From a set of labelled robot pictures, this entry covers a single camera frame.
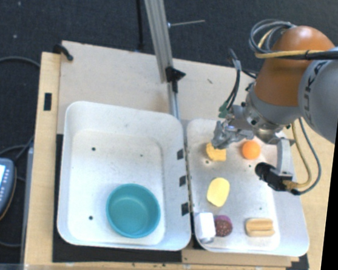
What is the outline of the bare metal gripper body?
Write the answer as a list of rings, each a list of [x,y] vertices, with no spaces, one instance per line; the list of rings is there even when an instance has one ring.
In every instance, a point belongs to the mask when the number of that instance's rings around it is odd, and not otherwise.
[[[252,139],[257,137],[264,143],[275,144],[277,134],[284,128],[265,118],[251,106],[228,105],[224,108],[221,137],[233,139]]]

